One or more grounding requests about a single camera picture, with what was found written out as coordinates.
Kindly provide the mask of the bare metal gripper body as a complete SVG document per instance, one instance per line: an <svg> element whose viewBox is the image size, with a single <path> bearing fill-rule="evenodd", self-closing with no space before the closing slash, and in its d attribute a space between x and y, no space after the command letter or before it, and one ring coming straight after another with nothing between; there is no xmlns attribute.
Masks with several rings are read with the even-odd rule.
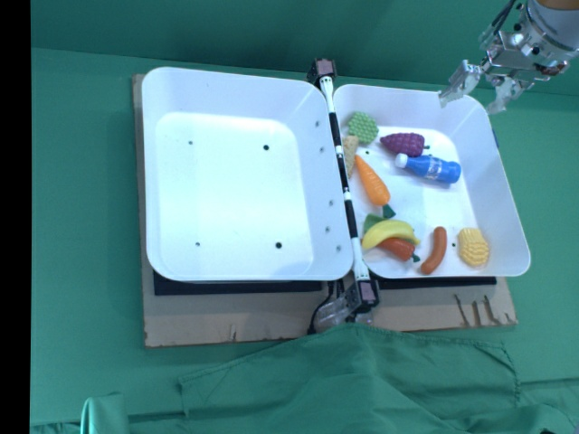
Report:
<svg viewBox="0 0 579 434"><path fill-rule="evenodd" d="M549 80L565 72L577 57L577 21L553 25L522 15L510 30L490 26L479 44L489 76Z"/></svg>

